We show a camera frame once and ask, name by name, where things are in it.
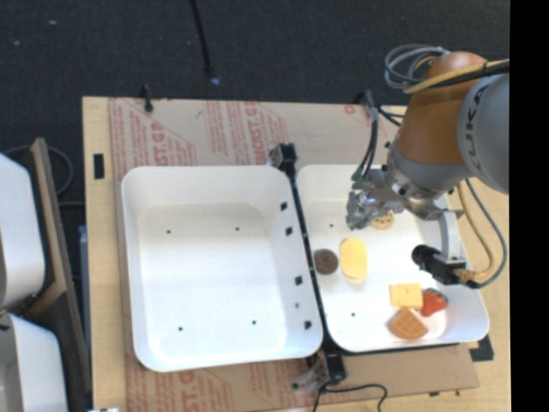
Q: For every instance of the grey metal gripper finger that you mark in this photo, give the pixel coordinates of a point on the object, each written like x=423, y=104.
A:
x=361, y=199
x=356, y=219

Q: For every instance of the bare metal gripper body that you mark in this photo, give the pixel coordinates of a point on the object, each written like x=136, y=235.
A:
x=401, y=195

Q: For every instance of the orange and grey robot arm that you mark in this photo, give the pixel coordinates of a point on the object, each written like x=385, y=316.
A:
x=433, y=118

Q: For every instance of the brown round biscuit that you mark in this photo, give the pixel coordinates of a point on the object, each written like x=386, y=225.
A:
x=325, y=262

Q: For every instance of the thin black rod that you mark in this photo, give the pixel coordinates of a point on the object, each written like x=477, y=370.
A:
x=305, y=238

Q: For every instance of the white plastic tray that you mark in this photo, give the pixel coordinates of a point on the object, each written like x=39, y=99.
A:
x=214, y=273
x=386, y=264

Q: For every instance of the yellow cheese slice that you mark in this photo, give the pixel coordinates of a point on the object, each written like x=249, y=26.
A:
x=406, y=295

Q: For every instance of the red strawberry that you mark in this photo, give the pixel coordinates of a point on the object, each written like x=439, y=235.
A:
x=433, y=302

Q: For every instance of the orange waffle wedge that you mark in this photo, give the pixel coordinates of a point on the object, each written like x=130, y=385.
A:
x=407, y=325

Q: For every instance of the brown cardboard board red print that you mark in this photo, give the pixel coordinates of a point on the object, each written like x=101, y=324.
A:
x=240, y=127

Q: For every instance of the black cylinder on white bracket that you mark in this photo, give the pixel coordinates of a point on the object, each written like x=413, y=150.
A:
x=437, y=262

